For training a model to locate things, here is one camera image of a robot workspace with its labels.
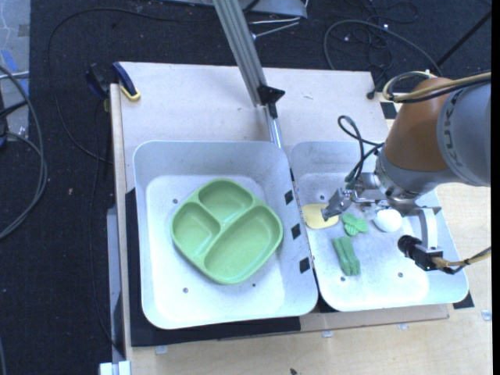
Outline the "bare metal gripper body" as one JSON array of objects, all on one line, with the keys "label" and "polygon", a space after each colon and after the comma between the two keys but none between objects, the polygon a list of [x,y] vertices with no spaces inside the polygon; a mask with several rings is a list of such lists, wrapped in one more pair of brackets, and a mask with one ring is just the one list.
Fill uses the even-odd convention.
[{"label": "bare metal gripper body", "polygon": [[390,177],[378,172],[363,172],[356,180],[345,185],[345,195],[357,204],[375,204],[392,208],[401,214],[409,214],[416,207],[421,194],[395,183]]}]

